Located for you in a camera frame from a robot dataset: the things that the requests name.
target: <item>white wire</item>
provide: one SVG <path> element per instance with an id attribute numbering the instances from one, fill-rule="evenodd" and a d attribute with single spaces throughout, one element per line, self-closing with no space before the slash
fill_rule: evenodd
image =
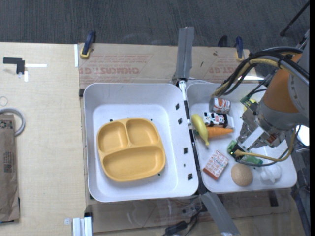
<path id="1" fill-rule="evenodd" d="M 21 120 L 22 120 L 21 127 L 17 131 L 15 131 L 15 133 L 14 133 L 15 136 L 20 135 L 23 132 L 24 127 L 25 127 L 25 118 L 24 118 L 23 114 L 19 110 L 17 110 L 16 108 L 2 108 L 2 109 L 0 109 L 0 114 L 4 114 L 4 113 L 13 113 L 13 114 L 16 114 L 18 117 L 21 118 Z"/>

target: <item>metal bracket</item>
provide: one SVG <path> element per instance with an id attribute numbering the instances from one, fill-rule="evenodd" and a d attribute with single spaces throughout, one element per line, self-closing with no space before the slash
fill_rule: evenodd
<path id="1" fill-rule="evenodd" d="M 3 64 L 16 64 L 16 74 L 24 74 L 25 60 L 22 58 L 3 57 Z"/>
<path id="2" fill-rule="evenodd" d="M 185 27 L 179 29 L 178 50 L 176 71 L 173 76 L 173 83 L 178 80 L 189 78 L 190 69 L 192 68 L 192 42 L 194 27 Z"/>
<path id="3" fill-rule="evenodd" d="M 92 217 L 72 219 L 72 236 L 93 236 Z"/>
<path id="4" fill-rule="evenodd" d="M 221 200 L 215 193 L 207 192 L 201 195 L 201 200 L 208 212 L 210 213 L 213 221 L 223 236 L 240 235 L 230 215 L 227 213 Z"/>

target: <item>banana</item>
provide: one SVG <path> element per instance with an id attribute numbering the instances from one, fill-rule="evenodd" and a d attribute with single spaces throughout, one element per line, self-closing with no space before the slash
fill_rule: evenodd
<path id="1" fill-rule="evenodd" d="M 206 146 L 208 146 L 209 145 L 209 142 L 208 142 L 208 131 L 207 131 L 206 125 L 203 122 L 203 120 L 200 117 L 200 115 L 193 114 L 191 116 L 191 122 L 195 126 L 195 128 L 197 129 L 200 137 L 205 141 Z"/>

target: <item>gray carpet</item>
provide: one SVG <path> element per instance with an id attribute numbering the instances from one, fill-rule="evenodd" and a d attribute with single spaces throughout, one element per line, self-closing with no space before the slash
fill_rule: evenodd
<path id="1" fill-rule="evenodd" d="M 178 30 L 195 27 L 194 46 L 229 46 L 237 36 L 251 52 L 295 46 L 310 27 L 309 7 L 279 33 L 308 0 L 0 0 L 0 41 L 173 45 Z"/>

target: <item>white tray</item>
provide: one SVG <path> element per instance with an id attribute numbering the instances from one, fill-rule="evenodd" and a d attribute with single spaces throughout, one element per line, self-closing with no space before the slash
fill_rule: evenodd
<path id="1" fill-rule="evenodd" d="M 198 177 L 179 88 L 172 84 L 91 84 L 84 91 L 84 112 L 88 186 L 94 199 L 117 202 L 187 197 L 197 191 Z M 165 167 L 159 174 L 115 182 L 104 173 L 96 147 L 97 131 L 111 119 L 124 118 L 146 118 L 156 126 L 166 156 Z"/>
<path id="2" fill-rule="evenodd" d="M 186 96 L 189 105 L 190 115 L 199 114 L 209 111 L 210 95 L 215 91 L 219 84 L 191 84 L 187 87 Z M 222 172 L 218 180 L 214 180 L 204 172 L 202 172 L 202 180 L 206 188 L 211 192 L 216 193 L 228 193 L 228 192 L 240 192 L 240 191 L 253 191 L 253 190 L 268 190 L 278 188 L 290 188 L 296 184 L 297 174 L 292 162 L 291 156 L 283 161 L 278 162 L 277 165 L 282 169 L 282 176 L 275 183 L 271 181 L 263 181 L 260 178 L 261 168 L 250 167 L 253 174 L 253 181 L 246 187 L 241 187 L 235 184 L 231 178 L 231 168 L 236 164 L 234 158 L 227 153 L 227 146 L 232 140 L 236 140 L 239 136 L 243 121 L 241 120 L 242 113 L 244 111 L 244 105 L 240 103 L 241 98 L 248 94 L 257 84 L 240 84 L 239 87 L 231 94 L 223 96 L 222 98 L 231 101 L 231 110 L 229 115 L 234 119 L 234 132 L 224 135 L 222 137 L 214 137 L 209 139 L 208 147 L 205 146 L 204 141 L 196 136 L 196 148 L 198 152 L 198 158 L 200 168 L 203 169 L 209 160 L 210 152 L 218 150 L 222 154 L 226 155 L 229 159 L 227 167 Z M 260 101 L 263 96 L 262 93 L 253 95 L 253 99 L 257 102 Z M 283 141 L 278 147 L 270 148 L 268 146 L 252 149 L 252 152 L 267 155 L 273 158 L 278 158 L 287 148 L 287 144 Z M 264 163 L 270 163 L 272 161 L 263 160 Z"/>

